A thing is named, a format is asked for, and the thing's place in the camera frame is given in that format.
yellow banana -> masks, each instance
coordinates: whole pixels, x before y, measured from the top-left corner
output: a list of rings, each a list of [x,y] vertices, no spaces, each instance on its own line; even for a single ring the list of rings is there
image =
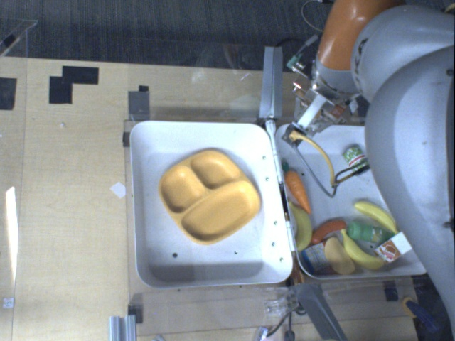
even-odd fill
[[[305,212],[305,210],[297,207],[292,202],[289,202],[289,208],[291,209],[292,214],[294,215],[294,218],[297,222],[297,250],[302,251],[310,244],[311,235],[313,234],[310,217]]]
[[[369,255],[358,247],[355,241],[348,236],[345,229],[341,230],[341,234],[343,234],[344,249],[355,263],[370,270],[378,270],[384,266],[384,262],[380,258]]]
[[[394,234],[398,233],[395,220],[381,207],[367,201],[358,201],[354,204],[354,207],[357,209],[357,211],[362,212],[364,215],[378,221],[383,227],[390,230]]]

can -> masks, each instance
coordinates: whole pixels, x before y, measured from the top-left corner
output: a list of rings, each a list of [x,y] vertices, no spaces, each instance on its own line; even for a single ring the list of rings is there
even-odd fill
[[[350,168],[360,164],[354,168],[355,171],[361,170],[363,172],[369,169],[368,159],[358,144],[347,148],[343,154],[343,157],[345,158]]]

wooden table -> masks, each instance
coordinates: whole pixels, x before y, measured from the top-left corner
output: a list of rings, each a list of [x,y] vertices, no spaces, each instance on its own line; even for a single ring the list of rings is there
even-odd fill
[[[130,301],[126,200],[110,190],[125,184],[122,135],[128,91],[149,86],[152,116],[178,116],[191,109],[197,116],[211,109],[228,117],[239,108],[257,107],[262,74],[20,58],[0,63],[0,77],[18,79],[14,110],[0,111],[0,189],[17,186],[19,213],[15,287],[8,271],[0,273],[0,296],[15,298],[14,308],[0,310],[0,339],[107,340],[109,317],[125,316]],[[49,104],[49,77],[61,76],[64,65],[98,67],[99,83],[73,85],[73,104]],[[293,78],[284,76],[285,112],[294,106]],[[0,201],[2,213],[5,207]],[[2,240],[0,265],[5,269],[8,251]],[[397,284],[400,296],[413,295],[410,282]],[[167,307],[160,332],[167,341],[250,341],[257,326],[273,325],[278,318],[264,311],[263,302],[272,293],[264,291],[258,299],[257,288],[242,291],[250,296],[229,299],[230,288],[225,297],[218,293],[216,302],[186,304],[190,312],[179,315],[185,318],[181,325],[173,320],[182,308],[158,298],[156,306]],[[381,283],[360,288],[331,284],[326,295],[351,340],[417,339],[399,302],[385,301]],[[242,324],[237,323],[239,312]],[[319,339],[307,317],[294,321],[298,340]],[[273,340],[280,337],[277,333]]]

